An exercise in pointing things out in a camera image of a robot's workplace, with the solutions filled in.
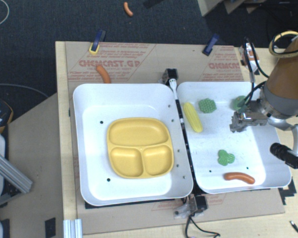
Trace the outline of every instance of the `brown sausage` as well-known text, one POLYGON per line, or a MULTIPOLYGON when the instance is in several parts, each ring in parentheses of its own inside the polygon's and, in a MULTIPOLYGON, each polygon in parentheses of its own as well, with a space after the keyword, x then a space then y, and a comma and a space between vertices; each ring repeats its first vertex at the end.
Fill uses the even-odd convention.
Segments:
POLYGON ((133 12, 129 9, 127 2, 124 2, 124 10, 128 16, 132 17, 134 15, 133 12))
POLYGON ((255 183, 255 179, 253 177, 251 177, 248 174, 241 173, 241 172, 226 173, 226 174, 224 174, 224 179, 225 180, 233 180, 233 179, 242 180, 248 184, 255 183))
POLYGON ((110 77, 109 77, 107 71, 104 69, 103 66, 98 65, 98 66, 96 67, 96 70, 97 70, 98 73, 101 75, 101 77, 102 77, 104 83, 111 83, 110 77))

